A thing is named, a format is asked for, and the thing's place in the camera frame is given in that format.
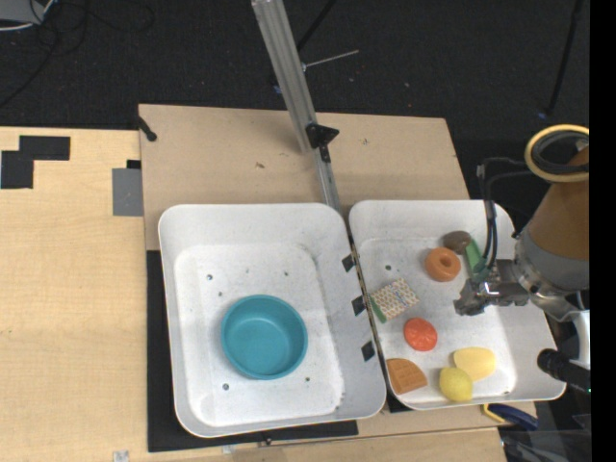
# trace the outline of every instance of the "green object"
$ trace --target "green object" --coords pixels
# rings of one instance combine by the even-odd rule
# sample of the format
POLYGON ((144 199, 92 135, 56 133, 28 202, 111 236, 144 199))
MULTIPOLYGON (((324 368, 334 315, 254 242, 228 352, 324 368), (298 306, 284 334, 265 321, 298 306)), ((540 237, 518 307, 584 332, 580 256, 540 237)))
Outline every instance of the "green object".
POLYGON ((374 311, 376 317, 380 320, 381 323, 385 323, 387 321, 387 318, 385 317, 381 309, 378 307, 374 299, 372 299, 372 296, 370 296, 370 304, 372 305, 372 310, 374 311))
POLYGON ((471 270, 472 279, 474 282, 481 282, 486 279, 490 271, 485 267, 486 260, 481 256, 481 251, 475 240, 464 248, 464 255, 471 270))

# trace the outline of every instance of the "black floor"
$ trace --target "black floor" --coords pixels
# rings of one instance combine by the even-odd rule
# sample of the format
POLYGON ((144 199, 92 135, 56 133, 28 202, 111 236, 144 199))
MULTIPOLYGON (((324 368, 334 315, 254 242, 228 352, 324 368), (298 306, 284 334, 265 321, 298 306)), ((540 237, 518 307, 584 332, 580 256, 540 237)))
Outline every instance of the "black floor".
MULTIPOLYGON (((284 0, 297 40, 328 1, 284 0)), ((140 103, 285 109, 250 0, 60 0, 47 16, 0 32, 0 125, 136 128, 140 103)), ((317 112, 445 118, 472 198, 483 158, 590 123, 590 0, 336 0, 300 58, 353 50, 307 69, 317 112)), ((494 195, 522 226, 546 189, 494 195)), ((576 426, 586 400, 568 392, 548 421, 576 426)))

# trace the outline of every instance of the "teal bowl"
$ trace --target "teal bowl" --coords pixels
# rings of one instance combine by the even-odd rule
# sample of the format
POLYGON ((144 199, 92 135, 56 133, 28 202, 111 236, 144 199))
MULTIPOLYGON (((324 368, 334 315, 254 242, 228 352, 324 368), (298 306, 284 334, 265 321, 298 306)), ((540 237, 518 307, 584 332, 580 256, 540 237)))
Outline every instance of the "teal bowl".
POLYGON ((303 361, 306 325, 282 299, 252 295, 234 303, 222 319, 222 349, 241 373, 260 380, 281 378, 303 361))

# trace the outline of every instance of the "orange donut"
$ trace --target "orange donut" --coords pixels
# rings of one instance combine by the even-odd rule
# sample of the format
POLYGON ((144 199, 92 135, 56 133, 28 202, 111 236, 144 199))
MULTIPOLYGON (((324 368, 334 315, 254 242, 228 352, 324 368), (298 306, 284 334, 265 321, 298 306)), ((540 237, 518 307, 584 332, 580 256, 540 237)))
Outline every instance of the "orange donut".
POLYGON ((431 250, 423 264, 428 275, 439 282, 452 281, 462 269, 455 252, 444 246, 431 250))

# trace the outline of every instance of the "tan surface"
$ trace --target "tan surface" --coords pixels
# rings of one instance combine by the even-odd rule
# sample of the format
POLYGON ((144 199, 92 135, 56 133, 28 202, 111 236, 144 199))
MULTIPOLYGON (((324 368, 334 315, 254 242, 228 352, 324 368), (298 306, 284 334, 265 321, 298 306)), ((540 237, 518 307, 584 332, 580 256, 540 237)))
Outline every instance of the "tan surface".
MULTIPOLYGON (((71 136, 71 159, 37 161, 33 190, 0 191, 0 460, 110 461, 121 449, 129 450, 131 462, 220 455, 220 448, 147 453, 143 219, 112 216, 112 168, 140 157, 139 133, 0 128, 0 147, 17 149, 20 134, 71 136)), ((256 157, 264 163, 259 148, 250 162, 256 157)), ((241 446, 232 460, 257 453, 265 460, 278 460, 270 458, 276 453, 289 460, 344 460, 343 453, 359 457, 384 449, 384 435, 494 425, 478 407, 383 412, 359 422, 360 436, 371 437, 361 442, 241 446)), ((491 453, 489 460, 504 460, 496 430, 477 433, 464 458, 491 453)), ((406 441, 387 447, 392 460, 404 456, 397 447, 408 455, 411 448, 432 446, 433 460, 453 460, 445 453, 460 453, 455 448, 469 437, 399 439, 406 441)))
MULTIPOLYGON (((181 203, 321 202, 310 154, 286 111, 141 105, 158 134, 141 137, 146 245, 164 209, 181 203)), ((343 212, 368 199, 468 198, 441 118, 321 114, 343 212)))

